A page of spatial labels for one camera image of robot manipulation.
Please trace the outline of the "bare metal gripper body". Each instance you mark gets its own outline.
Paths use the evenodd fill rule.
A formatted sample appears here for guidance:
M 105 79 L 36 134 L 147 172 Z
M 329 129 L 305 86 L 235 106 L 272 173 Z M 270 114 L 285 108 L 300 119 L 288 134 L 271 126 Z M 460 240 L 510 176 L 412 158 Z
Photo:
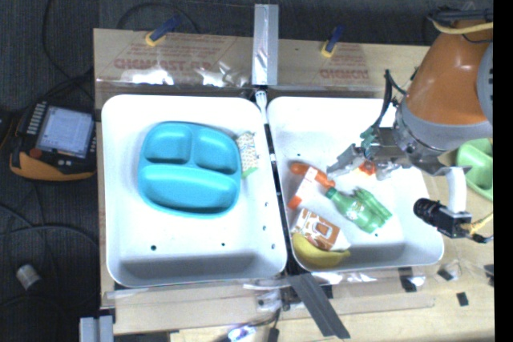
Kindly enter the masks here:
M 360 134 L 366 168 L 377 163 L 396 163 L 401 168 L 416 167 L 424 172 L 440 172 L 442 151 L 421 143 L 399 127 L 369 127 Z

